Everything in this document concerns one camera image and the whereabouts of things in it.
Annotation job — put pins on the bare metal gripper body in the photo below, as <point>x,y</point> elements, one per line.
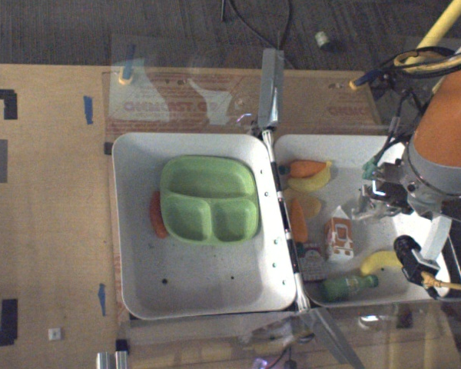
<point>397,190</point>

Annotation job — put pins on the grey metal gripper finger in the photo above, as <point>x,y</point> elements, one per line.
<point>370,192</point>
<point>369,213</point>

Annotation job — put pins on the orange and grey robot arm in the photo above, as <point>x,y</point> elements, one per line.
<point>442,129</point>

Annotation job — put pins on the white plastic tray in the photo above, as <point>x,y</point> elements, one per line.
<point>372,229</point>
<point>199,279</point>

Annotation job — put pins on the white carton orange print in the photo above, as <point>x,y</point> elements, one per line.
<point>339,237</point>

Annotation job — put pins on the yellow banana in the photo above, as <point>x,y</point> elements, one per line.
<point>378,261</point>
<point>311,184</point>

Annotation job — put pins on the tan round biscuit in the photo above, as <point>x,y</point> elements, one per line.
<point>311,206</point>

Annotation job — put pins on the orange carrot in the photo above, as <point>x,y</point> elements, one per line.
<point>299,221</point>
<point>305,168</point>

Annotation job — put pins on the green bottle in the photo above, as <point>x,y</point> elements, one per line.
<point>342,287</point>

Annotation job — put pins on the green divided plate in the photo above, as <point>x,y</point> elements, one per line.
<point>207,190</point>

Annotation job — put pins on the orange-red sausage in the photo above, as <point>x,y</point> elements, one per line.
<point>156,217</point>

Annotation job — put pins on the small white square block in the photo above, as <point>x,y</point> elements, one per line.
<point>56,333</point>

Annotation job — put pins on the black cylinder on white bracket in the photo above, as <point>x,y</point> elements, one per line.
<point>413,258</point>

